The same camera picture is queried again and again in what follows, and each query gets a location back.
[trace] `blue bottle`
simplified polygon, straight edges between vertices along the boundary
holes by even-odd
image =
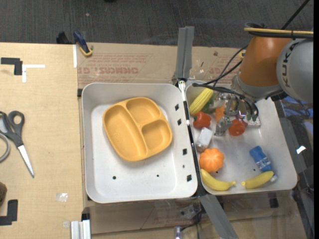
[[[261,149],[260,146],[256,146],[254,148],[252,148],[249,151],[249,154],[254,158],[258,168],[262,171],[262,172],[267,172],[267,171],[272,171],[272,166],[271,166],[271,162],[268,159],[268,157],[264,154],[263,150]],[[275,180],[277,180],[277,175],[274,174],[274,176],[271,178],[271,182],[274,182]]]

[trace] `light wood surface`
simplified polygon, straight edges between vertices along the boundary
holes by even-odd
[[[12,225],[0,226],[0,238],[68,239],[70,230],[63,224],[81,220],[85,192],[82,188],[78,73],[73,65],[73,47],[0,43],[0,50],[0,57],[20,58],[24,64],[45,65],[45,68],[27,69],[26,83],[22,82],[21,76],[13,74],[13,65],[0,65],[0,111],[24,113],[22,138],[35,174],[35,178],[30,176],[11,142],[9,157],[0,163],[0,181],[8,189],[0,216],[6,216],[7,201],[12,199],[18,199],[18,214]],[[166,65],[175,63],[175,56],[171,57],[170,61],[165,61]],[[201,61],[194,60],[195,68],[201,66]],[[57,193],[67,193],[67,201],[57,201]],[[281,208],[274,210],[260,209],[257,203],[243,208],[242,201],[228,199],[225,211],[239,238],[307,238],[296,203],[289,194],[281,196],[279,201]],[[201,239],[218,238],[212,224],[201,224],[200,228]],[[92,235],[97,239],[172,237],[173,228]],[[197,238],[196,227],[186,229],[183,238]]]

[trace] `dark gray floor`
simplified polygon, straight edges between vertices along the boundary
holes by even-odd
[[[88,42],[177,44],[195,26],[194,46],[242,47],[244,23],[281,28],[305,0],[0,0],[0,41],[56,43],[59,32]],[[311,30],[314,0],[287,29]]]

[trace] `scissors blade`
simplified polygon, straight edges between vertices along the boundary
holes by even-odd
[[[34,178],[33,169],[31,167],[31,163],[30,163],[28,154],[26,153],[26,149],[25,149],[24,145],[19,146],[18,149],[20,151],[20,154],[21,154],[21,156],[22,156],[22,158],[24,160],[24,163],[25,163],[26,167],[28,168],[31,176]]]

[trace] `metal ring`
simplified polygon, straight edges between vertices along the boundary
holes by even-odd
[[[5,143],[6,143],[6,151],[0,157],[0,163],[1,163],[2,161],[4,161],[8,157],[8,155],[10,153],[10,143],[9,143],[8,138],[4,134],[0,133],[0,138],[2,138],[5,141]]]

